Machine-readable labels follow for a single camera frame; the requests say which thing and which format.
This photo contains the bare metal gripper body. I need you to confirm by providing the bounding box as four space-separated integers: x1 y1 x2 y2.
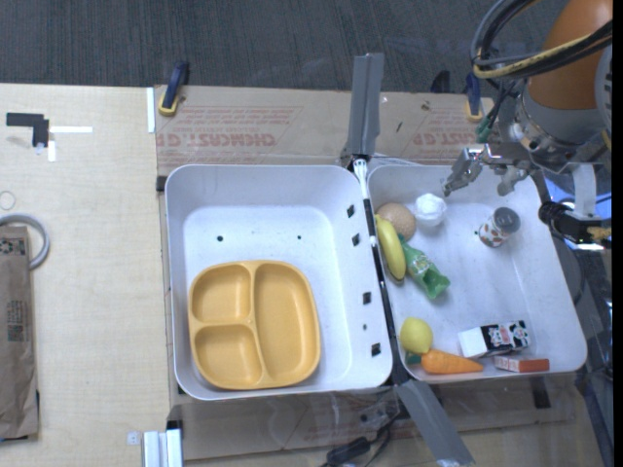
480 123 607 174

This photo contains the small can with grey lid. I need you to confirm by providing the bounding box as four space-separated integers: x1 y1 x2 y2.
478 206 522 249

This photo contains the white round toy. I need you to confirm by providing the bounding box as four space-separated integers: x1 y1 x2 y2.
414 193 448 229

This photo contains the brown bread bun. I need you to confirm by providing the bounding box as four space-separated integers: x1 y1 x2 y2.
376 201 418 242

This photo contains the yellow banana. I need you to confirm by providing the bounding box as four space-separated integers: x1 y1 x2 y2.
373 213 408 284

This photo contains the white plastic tray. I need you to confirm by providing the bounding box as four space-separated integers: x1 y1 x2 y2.
164 163 394 402
365 163 589 384

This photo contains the black and white milk carton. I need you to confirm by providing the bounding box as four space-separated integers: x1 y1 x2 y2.
457 319 531 360

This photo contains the yellow lemon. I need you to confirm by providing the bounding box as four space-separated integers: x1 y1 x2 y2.
399 316 434 356

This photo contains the orange and white small box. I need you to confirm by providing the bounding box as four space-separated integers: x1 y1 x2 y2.
492 354 551 375

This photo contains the orange carrot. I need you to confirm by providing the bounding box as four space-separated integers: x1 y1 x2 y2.
405 348 485 377

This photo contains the brown cardboard board red print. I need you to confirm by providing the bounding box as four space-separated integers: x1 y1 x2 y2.
153 84 585 461

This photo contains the yellow divided plate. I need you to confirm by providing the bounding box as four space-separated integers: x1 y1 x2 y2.
187 259 322 391

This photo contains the brown paper bag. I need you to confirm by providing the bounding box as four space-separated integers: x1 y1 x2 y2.
0 225 41 442

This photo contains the black cylinder on white bracket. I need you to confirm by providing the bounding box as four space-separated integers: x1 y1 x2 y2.
537 162 612 250

